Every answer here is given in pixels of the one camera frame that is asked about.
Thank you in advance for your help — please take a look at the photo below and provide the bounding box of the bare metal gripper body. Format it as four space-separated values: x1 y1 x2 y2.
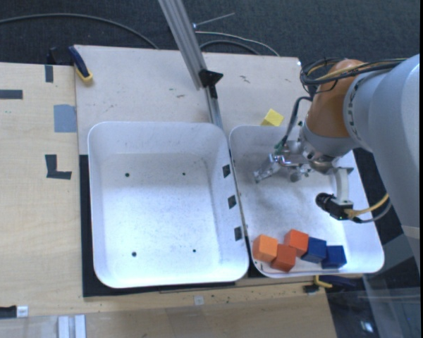
274 139 341 183

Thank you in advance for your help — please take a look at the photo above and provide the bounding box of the white plastic tray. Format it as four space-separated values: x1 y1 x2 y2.
87 120 251 290
228 124 386 280

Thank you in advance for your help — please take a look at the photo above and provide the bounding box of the yellow cube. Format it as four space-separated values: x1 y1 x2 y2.
260 108 286 127

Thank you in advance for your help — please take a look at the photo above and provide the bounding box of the light orange cube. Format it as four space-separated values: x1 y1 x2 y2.
252 234 280 263

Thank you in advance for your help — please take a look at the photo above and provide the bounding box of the blue cube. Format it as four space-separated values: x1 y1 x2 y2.
320 244 348 270
300 236 328 264

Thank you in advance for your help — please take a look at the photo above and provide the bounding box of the black cylinder on white bracket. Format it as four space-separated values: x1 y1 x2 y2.
314 166 355 222

